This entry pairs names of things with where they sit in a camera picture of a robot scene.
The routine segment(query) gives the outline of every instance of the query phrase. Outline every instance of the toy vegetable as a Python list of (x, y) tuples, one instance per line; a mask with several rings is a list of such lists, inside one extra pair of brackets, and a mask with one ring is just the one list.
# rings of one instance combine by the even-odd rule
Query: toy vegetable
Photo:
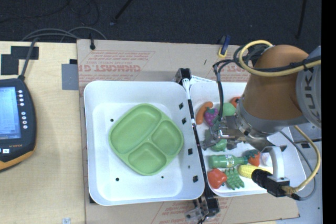
[(228, 188), (236, 189), (236, 188), (244, 188), (244, 181), (239, 177), (239, 173), (236, 168), (229, 168), (225, 170), (225, 174), (227, 176), (226, 185)]
[(264, 171), (271, 172), (270, 169), (266, 169), (266, 168), (262, 168), (262, 167), (258, 167), (258, 166), (250, 165), (250, 164), (243, 164), (243, 165), (240, 165), (238, 167), (238, 173), (241, 176), (244, 176), (244, 177), (247, 177), (247, 178), (251, 179), (252, 178), (252, 173), (255, 169), (261, 169), (261, 170), (264, 170)]
[(207, 110), (207, 108), (212, 108), (213, 107), (213, 102), (205, 102), (200, 109), (197, 112), (196, 115), (196, 124), (202, 124), (203, 123), (203, 117), (204, 117), (204, 113)]
[(219, 140), (219, 142), (213, 145), (211, 149), (216, 152), (225, 151), (226, 145), (227, 145), (227, 139), (221, 139)]
[(239, 99), (240, 99), (240, 96), (233, 97), (233, 98), (230, 100), (230, 103), (236, 108), (236, 107), (237, 107), (237, 104), (238, 104), (238, 102), (239, 102)]
[(221, 170), (214, 168), (208, 172), (208, 181), (212, 188), (218, 189), (226, 182), (227, 176)]

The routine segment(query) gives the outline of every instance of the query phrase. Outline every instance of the green divided plate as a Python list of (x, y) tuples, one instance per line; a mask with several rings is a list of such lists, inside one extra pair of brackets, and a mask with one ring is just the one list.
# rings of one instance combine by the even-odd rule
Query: green divided plate
[(111, 128), (113, 151), (141, 175), (155, 175), (180, 152), (183, 133), (161, 110), (139, 104), (126, 112)]

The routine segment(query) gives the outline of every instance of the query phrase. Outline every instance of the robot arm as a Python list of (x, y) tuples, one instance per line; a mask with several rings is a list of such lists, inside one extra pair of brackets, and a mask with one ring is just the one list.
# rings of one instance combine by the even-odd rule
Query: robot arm
[[(277, 45), (261, 55), (255, 68), (278, 68), (318, 54), (321, 47), (308, 56), (294, 46)], [(259, 151), (272, 146), (267, 137), (284, 127), (310, 121), (321, 128), (321, 65), (285, 76), (251, 74), (236, 114), (239, 130)]]
[[(263, 49), (254, 68), (251, 68), (243, 60), (244, 50), (260, 43), (269, 47)], [(304, 184), (297, 188), (289, 187), (289, 180), (284, 176), (281, 151), (285, 150), (286, 145), (273, 145), (267, 137), (281, 132), (284, 127), (297, 127), (308, 121), (319, 128), (322, 127), (321, 47), (308, 55), (291, 45), (273, 46), (266, 41), (254, 41), (243, 49), (240, 48), (235, 57), (237, 54), (239, 61), (235, 59), (234, 62), (249, 71), (251, 76), (235, 116), (222, 117), (219, 113), (218, 122), (210, 129), (212, 140), (202, 141), (202, 148), (206, 149), (225, 137), (245, 139), (257, 150), (269, 152), (273, 162), (273, 175), (257, 169), (252, 174), (252, 179), (276, 197), (287, 195), (299, 199), (295, 192)], [(217, 69), (217, 64), (214, 64), (214, 71), (221, 94), (218, 74), (221, 68)], [(315, 150), (318, 155), (315, 168), (317, 171), (320, 155), (318, 149)]]

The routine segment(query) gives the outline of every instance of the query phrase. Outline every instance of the cardboard sheet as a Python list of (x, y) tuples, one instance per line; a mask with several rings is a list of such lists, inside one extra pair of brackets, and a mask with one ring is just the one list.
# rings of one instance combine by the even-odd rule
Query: cardboard sheet
[[(192, 201), (152, 202), (121, 206), (90, 203), (88, 191), (86, 127), (83, 90), (94, 80), (173, 81), (179, 68), (190, 68), (192, 75), (215, 80), (212, 65), (219, 61), (220, 45), (171, 44), (138, 41), (77, 41), (82, 154), (85, 185), (86, 220), (88, 224), (111, 223), (190, 223), (184, 213), (193, 209)], [(227, 59), (238, 46), (229, 46)], [(249, 73), (229, 64), (221, 75), (223, 82), (247, 82)], [(299, 217), (296, 202), (270, 194), (218, 198), (221, 211), (206, 223), (254, 223)]]

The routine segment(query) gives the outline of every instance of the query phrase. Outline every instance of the black floor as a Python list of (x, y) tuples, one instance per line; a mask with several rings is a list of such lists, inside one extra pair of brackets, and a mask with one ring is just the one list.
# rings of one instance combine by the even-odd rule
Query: black floor
[[(321, 0), (0, 0), (0, 40), (32, 40), (45, 28), (76, 37), (214, 44), (222, 35), (243, 45), (264, 39), (310, 53), (321, 45)], [(304, 20), (299, 38), (302, 7)], [(41, 41), (74, 42), (60, 31), (38, 31)]]

